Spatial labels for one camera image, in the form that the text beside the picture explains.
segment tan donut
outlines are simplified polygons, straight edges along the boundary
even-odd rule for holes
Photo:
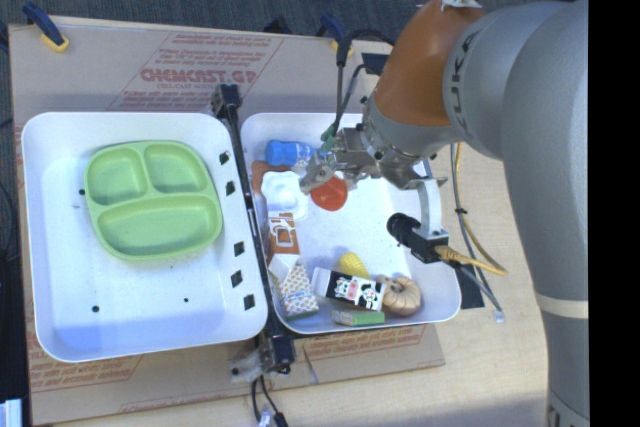
[[[422,293],[418,284],[412,279],[405,276],[398,278],[378,276],[376,281],[387,285],[382,304],[389,308],[389,311],[406,317],[420,308]]]

